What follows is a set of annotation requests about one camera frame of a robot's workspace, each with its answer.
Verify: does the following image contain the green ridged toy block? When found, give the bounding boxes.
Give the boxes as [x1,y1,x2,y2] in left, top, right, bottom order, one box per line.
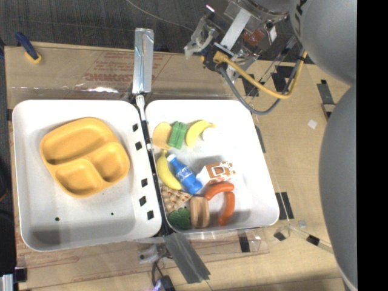
[167,120,188,150]

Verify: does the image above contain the blue bottle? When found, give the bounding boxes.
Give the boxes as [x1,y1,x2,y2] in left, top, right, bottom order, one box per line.
[166,153,204,196]

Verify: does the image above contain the yellow toy chip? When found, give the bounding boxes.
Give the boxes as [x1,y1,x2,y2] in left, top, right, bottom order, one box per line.
[152,121,173,150]

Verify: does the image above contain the green broccoli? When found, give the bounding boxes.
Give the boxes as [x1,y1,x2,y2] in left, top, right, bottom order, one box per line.
[167,208,192,231]

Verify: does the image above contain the yellow half-peeled banana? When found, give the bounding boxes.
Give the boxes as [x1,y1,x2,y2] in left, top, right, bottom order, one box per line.
[185,119,217,149]

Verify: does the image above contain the orange sausage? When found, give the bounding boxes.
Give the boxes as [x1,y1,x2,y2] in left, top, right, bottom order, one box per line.
[217,191,236,227]
[204,181,235,201]

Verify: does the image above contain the yellow divided plate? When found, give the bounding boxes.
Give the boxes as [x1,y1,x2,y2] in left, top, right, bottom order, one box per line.
[39,116,132,199]

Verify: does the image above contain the toy pizza slice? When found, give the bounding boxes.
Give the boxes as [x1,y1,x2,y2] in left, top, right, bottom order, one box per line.
[160,184,193,214]

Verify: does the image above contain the brown toy bread bun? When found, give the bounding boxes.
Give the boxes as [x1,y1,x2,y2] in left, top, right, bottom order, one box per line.
[189,196,211,229]

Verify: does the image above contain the white plastic tray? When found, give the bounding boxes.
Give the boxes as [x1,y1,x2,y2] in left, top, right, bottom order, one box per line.
[144,99,281,233]
[11,98,163,252]

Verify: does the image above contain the brown cardboard board red print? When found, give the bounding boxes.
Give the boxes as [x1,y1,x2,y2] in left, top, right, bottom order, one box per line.
[3,41,273,291]

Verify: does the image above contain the orange and white carton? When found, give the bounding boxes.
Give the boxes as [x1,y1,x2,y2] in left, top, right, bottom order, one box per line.
[196,161,238,188]

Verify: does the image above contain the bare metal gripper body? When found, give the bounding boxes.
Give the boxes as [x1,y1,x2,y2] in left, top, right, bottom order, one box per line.
[198,0,289,61]

